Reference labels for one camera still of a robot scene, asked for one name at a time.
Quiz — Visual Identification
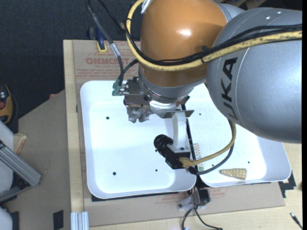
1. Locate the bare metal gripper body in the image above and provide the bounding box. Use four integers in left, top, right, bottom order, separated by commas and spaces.
123, 77, 190, 119

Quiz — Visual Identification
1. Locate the white plastic tray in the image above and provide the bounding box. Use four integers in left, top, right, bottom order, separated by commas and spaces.
80, 80, 198, 199
186, 82, 292, 188

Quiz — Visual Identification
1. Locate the thin black rod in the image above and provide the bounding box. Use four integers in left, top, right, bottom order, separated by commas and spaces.
181, 103, 200, 187

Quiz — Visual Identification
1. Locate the white packet with orange print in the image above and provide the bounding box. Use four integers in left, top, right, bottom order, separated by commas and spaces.
193, 142, 205, 173

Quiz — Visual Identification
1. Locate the tan waffle biscuit wedge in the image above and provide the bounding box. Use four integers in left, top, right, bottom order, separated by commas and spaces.
220, 168, 248, 180

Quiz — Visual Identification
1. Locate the brown cardboard board red print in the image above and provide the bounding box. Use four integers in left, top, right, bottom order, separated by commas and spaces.
72, 40, 286, 227

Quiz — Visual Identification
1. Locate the black cylinder on white bracket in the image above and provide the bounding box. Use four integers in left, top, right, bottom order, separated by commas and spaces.
153, 109, 195, 170

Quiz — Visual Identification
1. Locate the black block with thin wires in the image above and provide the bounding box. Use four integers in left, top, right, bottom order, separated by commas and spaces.
177, 188, 211, 212

